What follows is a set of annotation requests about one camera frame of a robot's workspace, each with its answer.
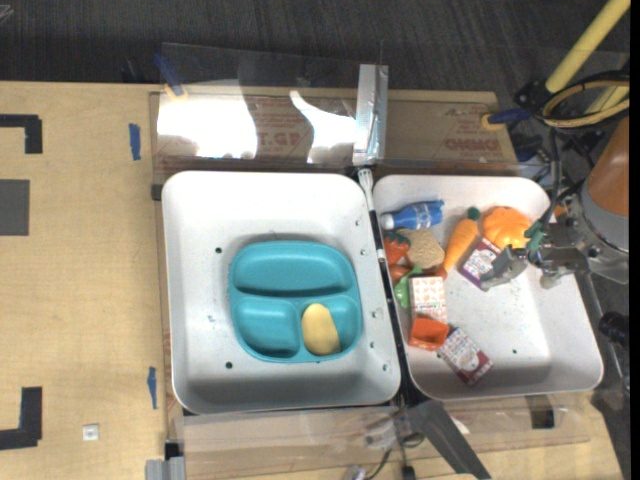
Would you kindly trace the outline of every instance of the white plastic tray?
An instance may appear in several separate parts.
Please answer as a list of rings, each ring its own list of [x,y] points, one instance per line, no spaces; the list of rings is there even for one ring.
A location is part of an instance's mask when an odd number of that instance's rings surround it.
[[[334,174],[182,172],[162,192],[173,387],[192,412],[274,410],[388,401],[400,369],[368,208],[360,187]],[[333,246],[358,278],[363,330],[335,360],[266,362],[236,339],[229,265],[250,243]]]
[[[469,206],[511,206],[532,221],[549,205],[531,180],[509,177],[387,176],[374,188],[378,213],[417,201],[443,199],[443,222],[432,228],[446,246]],[[399,309],[405,350],[416,386],[440,400],[583,391],[601,380],[603,364],[573,276],[545,290],[533,266],[509,284],[483,292],[457,271],[445,282],[448,319],[491,358],[494,367],[468,387],[436,353],[407,345],[410,315]]]

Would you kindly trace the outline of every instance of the wooden table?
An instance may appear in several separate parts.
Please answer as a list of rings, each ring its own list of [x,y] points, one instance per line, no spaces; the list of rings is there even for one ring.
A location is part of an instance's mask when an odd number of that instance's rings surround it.
[[[37,114],[43,153],[0,128],[0,179],[30,181],[28,236],[0,236],[0,429],[42,387],[37,447],[0,451],[0,478],[144,478],[167,435],[149,96],[155,85],[0,83],[0,114]],[[129,124],[141,128],[141,159]],[[157,409],[147,385],[157,374]],[[600,414],[588,442],[480,454],[495,478],[621,478]],[[98,424],[98,440],[83,426]],[[451,474],[442,459],[421,477]],[[341,478],[344,470],[286,478]],[[380,479],[399,478],[388,466]],[[283,475],[261,478],[284,478]]]

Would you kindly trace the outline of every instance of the gray square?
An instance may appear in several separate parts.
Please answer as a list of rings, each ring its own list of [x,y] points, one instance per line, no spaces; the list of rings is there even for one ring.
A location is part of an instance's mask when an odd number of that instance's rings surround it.
[[[29,180],[0,180],[0,236],[29,235]]]

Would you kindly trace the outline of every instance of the toy water bottle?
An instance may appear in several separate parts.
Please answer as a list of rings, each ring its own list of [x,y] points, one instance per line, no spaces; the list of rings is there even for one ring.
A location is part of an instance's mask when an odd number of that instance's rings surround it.
[[[397,212],[383,213],[380,226],[384,230],[428,228],[442,222],[443,205],[442,200],[410,204]]]

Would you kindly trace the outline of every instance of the orange pumpkin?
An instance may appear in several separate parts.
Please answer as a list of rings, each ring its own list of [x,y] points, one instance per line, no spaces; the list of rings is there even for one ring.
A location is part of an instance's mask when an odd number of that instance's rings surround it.
[[[520,249],[529,241],[524,233],[531,227],[531,222],[515,208],[501,206],[485,217],[482,227],[484,236],[496,247],[504,249],[511,245]]]

